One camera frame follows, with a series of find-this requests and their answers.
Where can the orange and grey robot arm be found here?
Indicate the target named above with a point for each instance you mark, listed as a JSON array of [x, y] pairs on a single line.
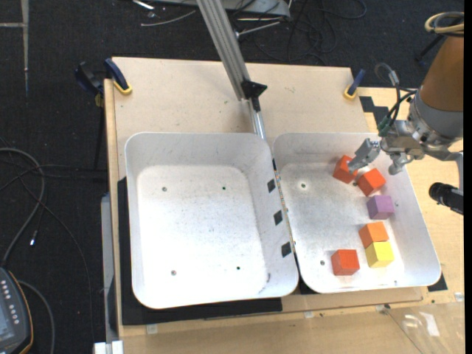
[[442, 83]]

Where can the purple cube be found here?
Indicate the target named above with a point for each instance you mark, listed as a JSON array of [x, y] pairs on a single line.
[[381, 207]]

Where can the red cube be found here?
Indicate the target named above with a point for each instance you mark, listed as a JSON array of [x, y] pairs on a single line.
[[341, 172], [371, 181], [345, 263]]

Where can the white plastic tray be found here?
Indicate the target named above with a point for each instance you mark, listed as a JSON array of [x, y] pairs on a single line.
[[328, 219], [199, 219]]

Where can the yellow cube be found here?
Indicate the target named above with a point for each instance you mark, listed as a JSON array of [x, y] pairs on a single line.
[[380, 254]]

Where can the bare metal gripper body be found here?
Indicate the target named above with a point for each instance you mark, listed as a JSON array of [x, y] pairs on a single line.
[[403, 140]]

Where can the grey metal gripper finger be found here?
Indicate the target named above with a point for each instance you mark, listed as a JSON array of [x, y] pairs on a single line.
[[397, 163], [365, 154]]

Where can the orange cube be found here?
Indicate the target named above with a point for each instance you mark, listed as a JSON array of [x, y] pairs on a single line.
[[373, 232]]

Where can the pale wood board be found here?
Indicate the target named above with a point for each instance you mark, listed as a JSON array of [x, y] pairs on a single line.
[[177, 101]]

